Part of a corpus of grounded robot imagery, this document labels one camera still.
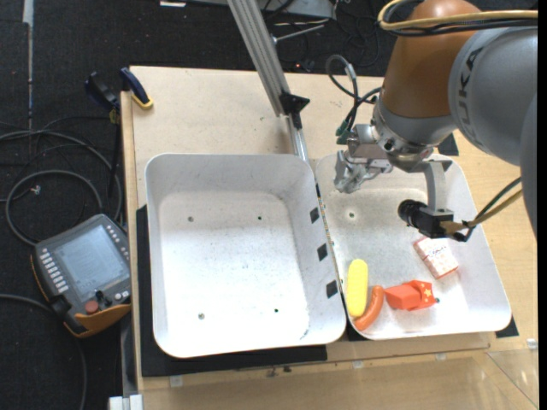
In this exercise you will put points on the red carton with yellow star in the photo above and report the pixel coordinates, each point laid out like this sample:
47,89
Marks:
406,296

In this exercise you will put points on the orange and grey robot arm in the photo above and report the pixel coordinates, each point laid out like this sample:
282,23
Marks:
431,71

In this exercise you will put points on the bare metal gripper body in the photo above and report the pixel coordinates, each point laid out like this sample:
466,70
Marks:
371,148

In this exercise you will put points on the black cylinder on white bracket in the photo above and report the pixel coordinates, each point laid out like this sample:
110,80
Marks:
427,220

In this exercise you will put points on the orange sausage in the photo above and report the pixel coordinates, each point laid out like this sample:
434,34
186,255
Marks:
372,310

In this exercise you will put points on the yellow banana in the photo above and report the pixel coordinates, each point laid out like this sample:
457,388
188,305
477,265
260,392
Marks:
357,288

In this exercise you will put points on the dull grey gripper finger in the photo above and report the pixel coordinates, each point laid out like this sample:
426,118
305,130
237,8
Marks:
340,170
357,178

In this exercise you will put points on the pale wood board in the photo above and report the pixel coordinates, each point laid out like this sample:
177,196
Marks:
205,113

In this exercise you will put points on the white plastic tray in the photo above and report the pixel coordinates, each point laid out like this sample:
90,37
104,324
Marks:
384,246
231,263

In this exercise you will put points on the pink and white carton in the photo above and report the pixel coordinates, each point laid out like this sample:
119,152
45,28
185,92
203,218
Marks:
437,256

